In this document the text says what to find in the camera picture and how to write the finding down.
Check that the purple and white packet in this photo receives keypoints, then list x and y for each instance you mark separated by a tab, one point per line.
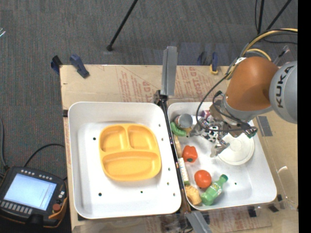
206	114

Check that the brown cardboard board red print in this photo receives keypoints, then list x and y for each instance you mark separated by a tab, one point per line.
109	84

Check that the tan toy bread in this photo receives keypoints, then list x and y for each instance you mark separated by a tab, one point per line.
193	195

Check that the white round bowl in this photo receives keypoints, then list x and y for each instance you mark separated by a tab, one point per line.
239	152

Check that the beige toy baguette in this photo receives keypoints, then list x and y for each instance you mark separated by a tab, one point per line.
178	147

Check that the white plastic tray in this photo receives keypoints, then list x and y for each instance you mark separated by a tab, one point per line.
87	169
243	183

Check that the green plastic bottle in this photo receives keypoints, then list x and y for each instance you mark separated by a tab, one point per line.
212	192

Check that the small grey can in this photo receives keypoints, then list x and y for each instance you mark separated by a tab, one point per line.
184	121

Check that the thin black and white rod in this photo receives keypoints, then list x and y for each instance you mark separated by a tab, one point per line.
170	130

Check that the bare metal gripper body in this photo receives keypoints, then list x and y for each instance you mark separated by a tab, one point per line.
224	120

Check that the black tripod stand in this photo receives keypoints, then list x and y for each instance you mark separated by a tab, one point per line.
262	8

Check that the orange toy tomato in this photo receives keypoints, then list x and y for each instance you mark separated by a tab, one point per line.
202	178

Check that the green toy pea pod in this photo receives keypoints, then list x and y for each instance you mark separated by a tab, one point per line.
177	130

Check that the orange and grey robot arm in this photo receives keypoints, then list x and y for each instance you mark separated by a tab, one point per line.
252	81

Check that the yellow divided plate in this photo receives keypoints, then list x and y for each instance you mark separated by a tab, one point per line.
131	164

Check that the orange toy bell pepper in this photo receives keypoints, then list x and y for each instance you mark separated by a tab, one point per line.
189	154

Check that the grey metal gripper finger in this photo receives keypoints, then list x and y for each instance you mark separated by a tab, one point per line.
199	128
219	147

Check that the black and white cow carton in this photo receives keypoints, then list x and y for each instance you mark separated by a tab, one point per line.
211	133

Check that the black stand leg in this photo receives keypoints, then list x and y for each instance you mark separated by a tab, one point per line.
124	21

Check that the white printed packet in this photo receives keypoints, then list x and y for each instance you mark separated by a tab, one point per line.
184	171

